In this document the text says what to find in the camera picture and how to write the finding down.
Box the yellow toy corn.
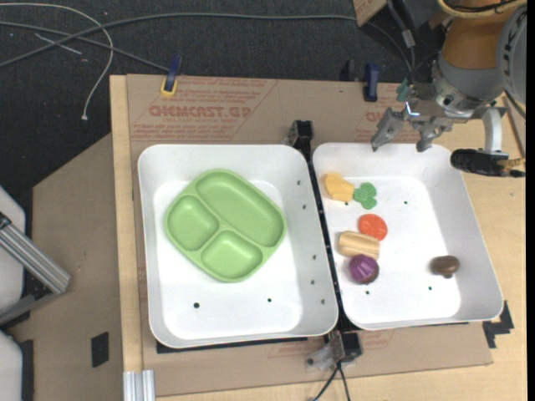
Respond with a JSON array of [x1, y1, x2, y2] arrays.
[[324, 172, 355, 202]]

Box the brown toy mushroom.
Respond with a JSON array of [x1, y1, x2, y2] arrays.
[[429, 255, 461, 279]]

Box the white plastic tray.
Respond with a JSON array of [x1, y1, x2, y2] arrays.
[[136, 143, 339, 349], [311, 141, 505, 332]]

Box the green divided plate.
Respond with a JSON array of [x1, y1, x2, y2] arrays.
[[163, 168, 288, 284]]

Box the green toy broccoli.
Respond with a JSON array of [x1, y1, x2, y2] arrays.
[[353, 181, 379, 209]]

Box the black cylinder on white bracket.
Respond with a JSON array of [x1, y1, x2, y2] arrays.
[[450, 106, 512, 178]]

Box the purple and brown toy cupcake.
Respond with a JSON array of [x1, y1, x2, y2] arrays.
[[349, 254, 380, 286]]

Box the tan toy bread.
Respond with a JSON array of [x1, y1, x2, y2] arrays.
[[337, 230, 380, 261]]

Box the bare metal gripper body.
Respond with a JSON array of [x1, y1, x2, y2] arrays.
[[403, 82, 501, 129]]

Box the thin black rod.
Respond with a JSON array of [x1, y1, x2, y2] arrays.
[[307, 156, 348, 333]]

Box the orange toy slice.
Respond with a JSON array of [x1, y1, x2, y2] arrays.
[[358, 213, 389, 241]]

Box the black block with wires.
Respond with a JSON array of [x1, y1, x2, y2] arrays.
[[286, 119, 314, 150], [324, 331, 364, 363]]

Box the brown cardboard board red print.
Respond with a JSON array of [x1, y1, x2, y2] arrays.
[[125, 73, 494, 397]]

